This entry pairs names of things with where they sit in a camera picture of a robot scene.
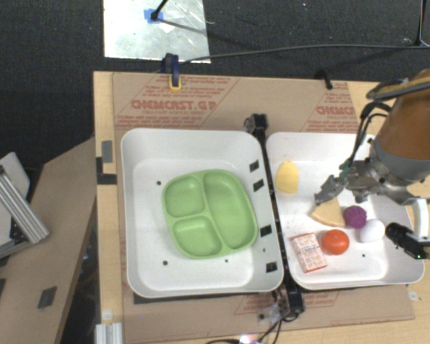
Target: white egg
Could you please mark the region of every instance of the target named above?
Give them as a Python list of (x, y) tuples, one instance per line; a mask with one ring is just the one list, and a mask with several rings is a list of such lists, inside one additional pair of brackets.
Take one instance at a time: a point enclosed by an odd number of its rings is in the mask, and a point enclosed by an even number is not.
[(386, 226), (379, 219), (370, 219), (365, 226), (360, 229), (360, 242), (368, 243), (378, 241), (386, 233)]

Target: red tomato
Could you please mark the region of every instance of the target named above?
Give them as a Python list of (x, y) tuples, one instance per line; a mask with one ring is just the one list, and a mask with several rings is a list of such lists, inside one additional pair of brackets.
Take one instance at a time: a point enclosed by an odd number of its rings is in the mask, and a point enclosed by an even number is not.
[(326, 252), (341, 255), (349, 248), (349, 237), (339, 229), (331, 229), (322, 238), (322, 245)]

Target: small box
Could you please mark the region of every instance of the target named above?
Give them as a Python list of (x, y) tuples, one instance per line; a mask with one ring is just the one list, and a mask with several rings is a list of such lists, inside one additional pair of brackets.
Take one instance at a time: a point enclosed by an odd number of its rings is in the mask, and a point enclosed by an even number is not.
[(327, 266), (315, 234), (309, 233), (294, 237), (292, 238), (292, 245), (304, 272), (311, 272)]

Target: cardboard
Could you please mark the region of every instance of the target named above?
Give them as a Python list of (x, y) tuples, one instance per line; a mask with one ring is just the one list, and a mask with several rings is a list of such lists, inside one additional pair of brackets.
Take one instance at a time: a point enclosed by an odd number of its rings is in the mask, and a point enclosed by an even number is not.
[(0, 344), (60, 342), (95, 218), (94, 145), (44, 165), (31, 206), (50, 235), (0, 267)]
[[(183, 89), (171, 92), (168, 77), (140, 73), (95, 73), (97, 157), (108, 159), (104, 172), (116, 175), (111, 201), (98, 204), (100, 227), (115, 236), (105, 236), (100, 248), (101, 308), (112, 315), (103, 323), (122, 322), (125, 342), (152, 343), (192, 338), (210, 338), (241, 333), (263, 333), (269, 327), (259, 322), (257, 311), (272, 303), (270, 293), (231, 297), (194, 297), (178, 300), (142, 300), (130, 290), (125, 278), (125, 230), (120, 140), (134, 127), (242, 130), (252, 113), (266, 113), (271, 134), (276, 131), (353, 133), (356, 113), (363, 106), (364, 93), (357, 92), (354, 107), (351, 91), (357, 83), (334, 82), (327, 90), (317, 80), (262, 79), (245, 77), (182, 76)], [(108, 144), (113, 156), (105, 151)], [(118, 208), (118, 218), (111, 208)], [(119, 254), (121, 282), (108, 274), (117, 272), (110, 262)], [(282, 329), (296, 330), (414, 318), (408, 291), (403, 285), (305, 293), (306, 311)]]

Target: cheese wedge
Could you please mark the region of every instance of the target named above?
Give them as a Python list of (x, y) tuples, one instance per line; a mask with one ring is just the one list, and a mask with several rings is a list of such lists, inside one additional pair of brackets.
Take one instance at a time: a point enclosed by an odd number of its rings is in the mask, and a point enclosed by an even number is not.
[(292, 162), (284, 162), (277, 169), (275, 175), (275, 186), (289, 194), (295, 194), (298, 191), (298, 167)]
[(310, 216), (327, 226), (345, 226), (343, 211), (339, 205), (338, 198), (332, 198), (316, 206)]

